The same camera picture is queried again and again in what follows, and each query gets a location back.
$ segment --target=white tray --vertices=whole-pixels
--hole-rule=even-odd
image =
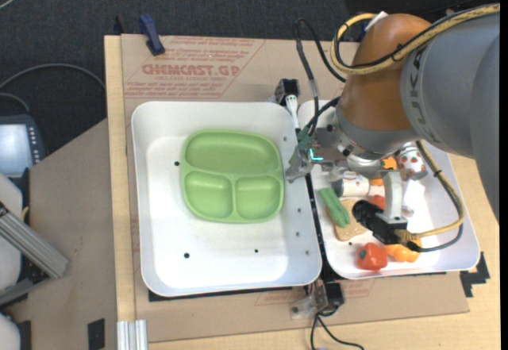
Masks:
[[[320,101],[320,106],[327,101]],[[318,127],[326,127],[333,119],[334,109],[328,109],[320,117]],[[303,103],[298,109],[298,120],[303,127],[314,115],[314,102]],[[455,173],[448,154],[432,145],[426,144],[429,152],[461,196],[459,186],[456,182]],[[335,237],[333,223],[325,212],[325,205],[318,194],[318,190],[331,187],[328,174],[321,170],[321,167],[314,166],[311,172],[313,188],[316,192],[316,205],[321,225],[323,242],[325,245],[326,258],[330,267],[340,276],[346,279],[365,279],[373,277],[384,277],[393,275],[416,275],[443,271],[462,271],[473,268],[479,260],[479,246],[475,232],[467,210],[462,237],[448,248],[435,252],[422,253],[414,263],[403,263],[389,260],[388,265],[379,272],[366,271],[356,266],[356,250],[367,242],[381,244],[367,231],[359,236],[353,237],[350,241],[340,241]],[[456,208],[446,194],[439,181],[431,174],[421,179],[425,187],[425,196],[418,200],[418,208],[414,215],[408,220],[408,230],[414,233],[424,232],[436,227],[453,223],[457,219]],[[384,194],[382,187],[372,187],[369,194]],[[424,247],[433,247],[446,243],[456,236],[457,229],[442,233],[436,236],[422,239]]]
[[[132,116],[141,274],[175,297],[312,283],[321,254],[305,179],[285,181],[280,213],[227,224],[189,211],[180,183],[184,141],[202,129],[259,133],[279,148],[284,169],[297,144],[290,114],[270,102],[146,102]]]

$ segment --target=blue object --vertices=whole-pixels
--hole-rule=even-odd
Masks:
[[[139,24],[141,32],[148,37],[146,45],[148,46],[150,52],[154,56],[164,54],[166,49],[160,42],[159,34],[156,30],[156,23],[152,16],[150,16],[150,14],[141,14]]]

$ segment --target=black bracket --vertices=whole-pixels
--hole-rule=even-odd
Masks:
[[[489,279],[491,275],[489,274],[489,270],[487,269],[487,263],[485,262],[485,257],[483,256],[483,252],[480,253],[480,258],[478,263],[476,264],[476,272],[469,271],[461,271],[460,272],[460,280],[462,281],[462,287],[464,288],[464,293],[467,298],[473,297],[472,287],[475,283],[486,283],[487,279]]]

